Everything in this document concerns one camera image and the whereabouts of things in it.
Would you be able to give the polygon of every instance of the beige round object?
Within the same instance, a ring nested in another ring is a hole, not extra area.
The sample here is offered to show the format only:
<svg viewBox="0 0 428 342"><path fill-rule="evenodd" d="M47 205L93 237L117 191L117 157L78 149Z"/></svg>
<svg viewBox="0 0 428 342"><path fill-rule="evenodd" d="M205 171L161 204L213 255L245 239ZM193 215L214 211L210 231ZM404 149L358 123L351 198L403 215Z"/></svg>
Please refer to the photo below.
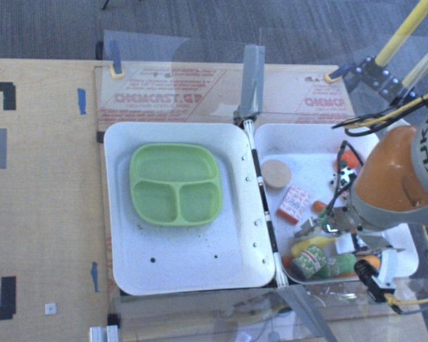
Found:
<svg viewBox="0 0 428 342"><path fill-rule="evenodd" d="M282 189L290 182L292 173L282 161L268 160L262 166L262 176L267 186Z"/></svg>

